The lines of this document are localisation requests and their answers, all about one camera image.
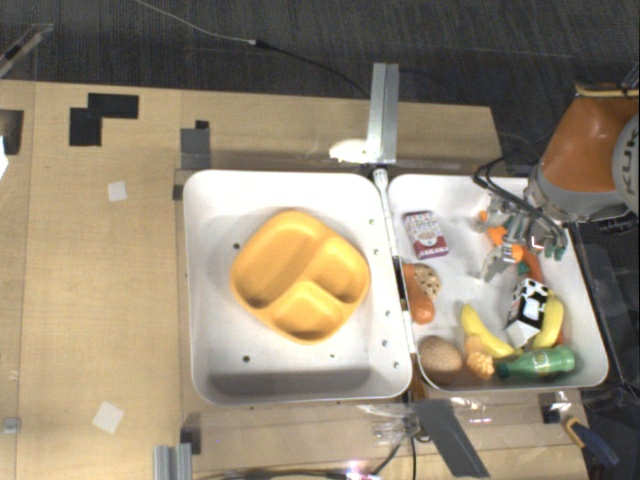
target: yellow plate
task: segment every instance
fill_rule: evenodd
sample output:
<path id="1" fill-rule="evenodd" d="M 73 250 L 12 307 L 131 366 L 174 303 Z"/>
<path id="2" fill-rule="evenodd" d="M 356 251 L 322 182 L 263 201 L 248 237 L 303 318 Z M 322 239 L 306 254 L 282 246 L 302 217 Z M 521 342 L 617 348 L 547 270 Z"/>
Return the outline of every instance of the yellow plate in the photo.
<path id="1" fill-rule="evenodd" d="M 267 326 L 301 344 L 335 334 L 366 295 L 362 255 L 317 219 L 287 210 L 249 239 L 231 266 L 231 291 Z"/>

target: banana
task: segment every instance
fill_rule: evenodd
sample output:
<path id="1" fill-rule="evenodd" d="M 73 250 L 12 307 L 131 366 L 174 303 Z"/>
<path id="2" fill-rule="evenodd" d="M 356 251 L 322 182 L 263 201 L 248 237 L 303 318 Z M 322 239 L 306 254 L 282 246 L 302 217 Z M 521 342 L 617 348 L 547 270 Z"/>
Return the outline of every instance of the banana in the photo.
<path id="1" fill-rule="evenodd" d="M 544 306 L 542 329 L 533 338 L 533 349 L 553 347 L 560 334 L 564 306 L 556 297 L 550 296 Z"/>
<path id="2" fill-rule="evenodd" d="M 460 322 L 467 336 L 478 336 L 482 344 L 486 347 L 487 352 L 494 359 L 501 359 L 521 352 L 520 349 L 514 349 L 508 343 L 491 334 L 482 323 L 476 310 L 469 306 L 469 304 L 463 306 L 462 313 L 460 314 Z"/>

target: bottle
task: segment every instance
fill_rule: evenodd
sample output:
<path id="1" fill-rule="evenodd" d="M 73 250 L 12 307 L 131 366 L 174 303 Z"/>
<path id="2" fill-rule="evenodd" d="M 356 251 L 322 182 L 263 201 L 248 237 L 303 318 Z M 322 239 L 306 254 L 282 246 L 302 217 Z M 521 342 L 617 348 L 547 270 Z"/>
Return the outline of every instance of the bottle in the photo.
<path id="1" fill-rule="evenodd" d="M 498 376 L 506 379 L 511 375 L 522 377 L 544 377 L 557 372 L 569 372 L 576 365 L 572 350 L 566 345 L 542 348 L 522 354 L 510 363 L 496 364 Z"/>

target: white wire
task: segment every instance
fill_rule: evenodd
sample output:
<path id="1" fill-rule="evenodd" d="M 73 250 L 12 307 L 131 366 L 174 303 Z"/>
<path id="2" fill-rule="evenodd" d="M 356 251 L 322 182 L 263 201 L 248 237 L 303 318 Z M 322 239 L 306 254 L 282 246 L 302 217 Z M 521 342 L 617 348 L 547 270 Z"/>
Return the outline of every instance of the white wire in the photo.
<path id="1" fill-rule="evenodd" d="M 193 30 L 197 30 L 198 32 L 201 32 L 202 34 L 205 34 L 207 36 L 211 36 L 211 37 L 215 37 L 218 39 L 226 39 L 227 41 L 236 41 L 238 43 L 245 43 L 251 46 L 255 46 L 256 45 L 256 40 L 255 39 L 246 39 L 243 37 L 232 37 L 232 36 L 225 36 L 223 34 L 216 34 L 215 32 L 211 32 L 209 30 L 206 30 L 202 27 L 199 27 L 198 25 L 195 25 L 194 23 L 191 23 L 185 19 L 180 18 L 179 16 L 176 16 L 175 14 L 171 14 L 170 12 L 164 11 L 158 7 L 155 7 L 143 0 L 132 0 L 134 2 L 136 2 L 137 4 L 142 5 L 143 7 L 147 7 L 148 9 L 151 9 L 152 11 L 155 11 L 159 14 L 162 14 L 163 16 L 167 16 L 168 18 L 171 18 L 173 20 L 176 20 L 180 23 L 182 23 L 183 25 L 192 28 Z"/>

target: white tray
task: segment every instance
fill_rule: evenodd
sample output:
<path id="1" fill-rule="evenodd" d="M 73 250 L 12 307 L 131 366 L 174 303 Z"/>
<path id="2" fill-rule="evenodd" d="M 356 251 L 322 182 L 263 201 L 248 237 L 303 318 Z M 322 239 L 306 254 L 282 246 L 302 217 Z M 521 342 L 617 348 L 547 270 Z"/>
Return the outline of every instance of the white tray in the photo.
<path id="1" fill-rule="evenodd" d="M 390 398 L 411 380 L 398 289 L 376 188 L 354 174 L 201 171 L 184 189 L 192 375 L 217 404 Z M 284 209 L 309 213 L 365 257 L 371 288 L 317 345 L 267 328 L 229 287 L 234 244 Z"/>
<path id="2" fill-rule="evenodd" d="M 496 179 L 503 188 L 522 195 L 524 178 Z M 504 330 L 517 283 L 515 268 L 496 275 L 491 283 L 480 280 L 483 260 L 492 246 L 489 239 L 473 230 L 473 221 L 480 210 L 486 209 L 489 195 L 467 176 L 402 175 L 389 186 L 389 199 L 400 256 L 408 262 L 418 262 L 409 237 L 402 224 L 407 212 L 432 210 L 449 246 L 449 254 L 422 263 L 433 267 L 442 282 L 442 290 L 435 303 L 436 316 L 425 326 L 413 326 L 416 343 L 428 335 L 445 338 L 462 350 L 464 331 L 459 316 L 464 303 L 471 304 L 485 325 L 505 341 Z M 591 306 L 580 266 L 570 244 L 562 261 L 541 256 L 546 284 L 558 294 L 565 305 L 563 333 L 565 342 L 574 351 L 576 367 L 571 373 L 555 379 L 501 380 L 482 382 L 465 373 L 446 388 L 447 391 L 562 389 L 592 387 L 607 375 L 608 360 L 602 337 Z"/>

